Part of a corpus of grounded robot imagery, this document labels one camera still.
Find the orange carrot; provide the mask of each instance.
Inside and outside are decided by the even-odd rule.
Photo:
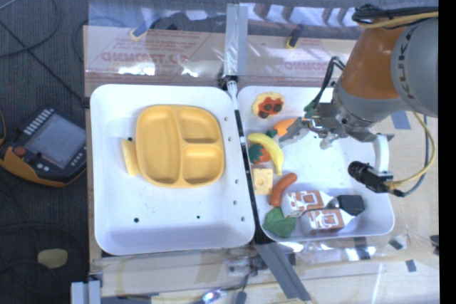
[[[272,206],[280,206],[282,201],[282,195],[287,187],[293,184],[298,179],[297,175],[294,172],[282,177],[279,182],[272,188],[271,197],[269,198],[269,203]]]

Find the yellow banana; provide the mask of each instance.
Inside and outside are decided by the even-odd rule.
[[[247,136],[247,139],[252,143],[261,144],[271,156],[271,160],[276,167],[276,174],[282,175],[282,164],[284,163],[284,153],[280,149],[280,146],[270,136],[264,133],[251,133]]]

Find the yellow plate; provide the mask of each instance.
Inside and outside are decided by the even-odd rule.
[[[136,157],[141,175],[161,187],[200,187],[224,171],[219,123],[202,108],[153,105],[136,122]]]

